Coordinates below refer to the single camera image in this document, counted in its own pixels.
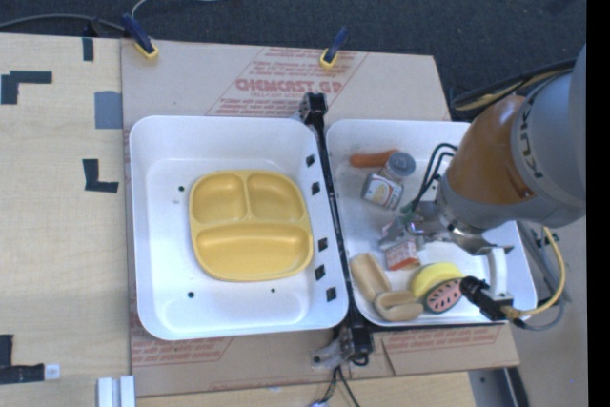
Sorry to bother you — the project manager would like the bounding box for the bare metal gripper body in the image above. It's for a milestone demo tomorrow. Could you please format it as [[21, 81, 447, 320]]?
[[408, 200, 483, 250]]

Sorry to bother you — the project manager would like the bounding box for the orange and white carton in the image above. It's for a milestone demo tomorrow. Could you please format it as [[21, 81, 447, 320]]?
[[383, 237, 422, 273]]

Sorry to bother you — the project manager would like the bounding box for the white plastic tray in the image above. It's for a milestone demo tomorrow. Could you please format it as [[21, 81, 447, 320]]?
[[128, 114, 351, 342], [325, 118, 539, 328]]

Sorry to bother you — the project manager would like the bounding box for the tan hot dog bun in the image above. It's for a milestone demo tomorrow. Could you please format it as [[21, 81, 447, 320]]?
[[373, 289, 425, 323], [349, 252, 394, 304]]

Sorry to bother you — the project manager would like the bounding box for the small can with grey lid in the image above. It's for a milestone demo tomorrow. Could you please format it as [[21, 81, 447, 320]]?
[[378, 151, 417, 184]]

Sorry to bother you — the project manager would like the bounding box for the thin black rod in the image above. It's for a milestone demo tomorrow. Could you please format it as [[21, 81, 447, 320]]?
[[312, 117, 359, 331]]

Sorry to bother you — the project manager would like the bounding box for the pink watermelon slice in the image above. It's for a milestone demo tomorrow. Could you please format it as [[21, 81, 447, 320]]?
[[423, 277, 465, 315]]

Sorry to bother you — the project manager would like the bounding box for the orange carrot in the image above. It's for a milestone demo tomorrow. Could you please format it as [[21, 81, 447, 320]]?
[[349, 149, 399, 170]]

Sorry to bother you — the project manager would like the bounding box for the yellow divided plate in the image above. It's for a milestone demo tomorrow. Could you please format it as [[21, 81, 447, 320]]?
[[188, 169, 315, 283]]

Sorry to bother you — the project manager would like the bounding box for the brown cardboard board red print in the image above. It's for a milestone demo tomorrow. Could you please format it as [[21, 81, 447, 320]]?
[[119, 37, 521, 397]]

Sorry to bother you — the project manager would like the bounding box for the black cylinder on white bracket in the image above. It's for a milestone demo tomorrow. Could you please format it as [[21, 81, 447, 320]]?
[[457, 241, 517, 323]]

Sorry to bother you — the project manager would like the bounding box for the black block with thin wires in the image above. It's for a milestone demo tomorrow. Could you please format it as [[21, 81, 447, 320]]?
[[298, 92, 330, 126], [338, 323, 375, 359]]

